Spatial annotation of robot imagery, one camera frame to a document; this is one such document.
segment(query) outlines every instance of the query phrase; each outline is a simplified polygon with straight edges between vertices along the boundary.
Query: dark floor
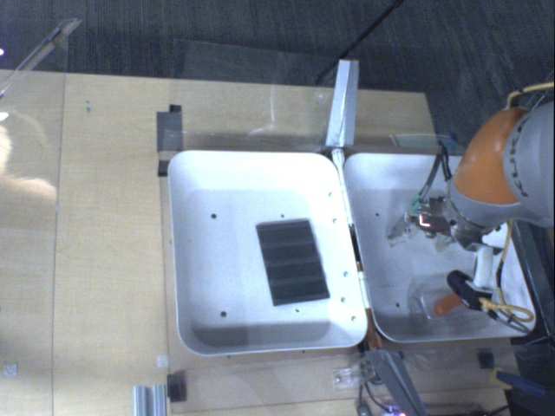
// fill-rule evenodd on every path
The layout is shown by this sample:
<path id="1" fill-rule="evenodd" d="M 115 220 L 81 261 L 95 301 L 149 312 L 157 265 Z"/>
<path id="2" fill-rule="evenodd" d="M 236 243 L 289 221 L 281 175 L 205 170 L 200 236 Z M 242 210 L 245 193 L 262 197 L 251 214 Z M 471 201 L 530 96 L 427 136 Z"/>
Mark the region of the dark floor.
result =
<path id="1" fill-rule="evenodd" d="M 311 84 L 388 4 L 0 0 L 0 42 L 10 49 L 10 30 L 2 27 L 16 21 L 32 21 L 46 34 L 52 20 L 79 17 L 71 72 Z M 553 69 L 554 6 L 554 0 L 406 0 L 352 54 L 361 63 L 361 86 L 426 92 L 436 132 L 465 145 L 509 90 L 543 81 Z M 8 56 L 0 66 L 12 66 Z"/>

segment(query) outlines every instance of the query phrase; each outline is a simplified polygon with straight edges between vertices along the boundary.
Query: orange object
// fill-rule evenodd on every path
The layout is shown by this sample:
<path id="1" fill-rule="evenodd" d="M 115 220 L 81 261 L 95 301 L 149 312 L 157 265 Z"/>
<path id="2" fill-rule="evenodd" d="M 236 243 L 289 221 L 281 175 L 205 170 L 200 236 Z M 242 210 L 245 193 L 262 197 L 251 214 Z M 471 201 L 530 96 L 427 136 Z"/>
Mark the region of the orange object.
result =
<path id="1" fill-rule="evenodd" d="M 478 130 L 454 174 L 460 194 L 487 204 L 518 203 L 505 178 L 503 152 L 509 134 L 526 112 L 516 107 L 504 109 Z"/>
<path id="2" fill-rule="evenodd" d="M 435 304 L 434 313 L 436 315 L 446 315 L 453 308 L 458 307 L 461 304 L 462 300 L 460 297 L 455 293 L 451 293 Z"/>

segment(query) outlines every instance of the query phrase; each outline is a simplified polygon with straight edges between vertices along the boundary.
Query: transparent panel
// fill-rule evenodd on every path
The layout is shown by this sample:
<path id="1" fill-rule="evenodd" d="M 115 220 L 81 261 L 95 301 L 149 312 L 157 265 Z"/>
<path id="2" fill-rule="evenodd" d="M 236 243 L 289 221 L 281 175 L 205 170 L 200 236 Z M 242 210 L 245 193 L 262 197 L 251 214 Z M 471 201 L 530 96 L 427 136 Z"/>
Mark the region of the transparent panel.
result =
<path id="1" fill-rule="evenodd" d="M 0 413 L 51 414 L 56 212 L 67 45 L 0 21 Z M 27 60 L 33 48 L 33 56 Z M 23 64 L 17 72 L 14 70 Z"/>

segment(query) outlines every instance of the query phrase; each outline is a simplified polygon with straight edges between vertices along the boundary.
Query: black pole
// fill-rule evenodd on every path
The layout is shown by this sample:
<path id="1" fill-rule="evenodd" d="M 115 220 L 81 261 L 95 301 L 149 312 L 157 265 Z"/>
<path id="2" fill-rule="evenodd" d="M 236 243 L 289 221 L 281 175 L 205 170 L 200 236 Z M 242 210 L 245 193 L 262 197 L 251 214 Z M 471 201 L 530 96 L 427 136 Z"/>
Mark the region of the black pole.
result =
<path id="1" fill-rule="evenodd" d="M 316 84 L 319 85 L 323 82 L 324 77 L 336 66 L 337 62 L 344 59 L 349 53 L 355 49 L 366 37 L 368 37 L 374 29 L 376 29 L 382 22 L 387 18 L 389 14 L 393 12 L 396 8 L 399 8 L 405 0 L 391 0 L 388 8 L 386 8 L 383 13 L 381 13 L 375 20 L 366 28 L 347 48 L 345 48 L 339 55 L 333 60 L 333 62 L 322 71 L 316 78 Z"/>

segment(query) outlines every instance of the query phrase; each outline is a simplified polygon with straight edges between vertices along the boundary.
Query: white sticker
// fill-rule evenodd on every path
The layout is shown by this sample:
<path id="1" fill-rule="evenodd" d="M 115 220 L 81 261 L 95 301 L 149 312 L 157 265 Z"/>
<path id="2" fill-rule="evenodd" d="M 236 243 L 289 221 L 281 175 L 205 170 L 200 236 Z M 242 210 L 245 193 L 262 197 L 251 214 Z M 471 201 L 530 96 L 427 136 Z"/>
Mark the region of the white sticker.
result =
<path id="1" fill-rule="evenodd" d="M 3 364 L 3 375 L 7 378 L 17 376 L 17 364 Z"/>
<path id="2" fill-rule="evenodd" d="M 167 354 L 156 356 L 156 364 L 158 368 L 168 368 L 170 366 L 170 358 Z"/>

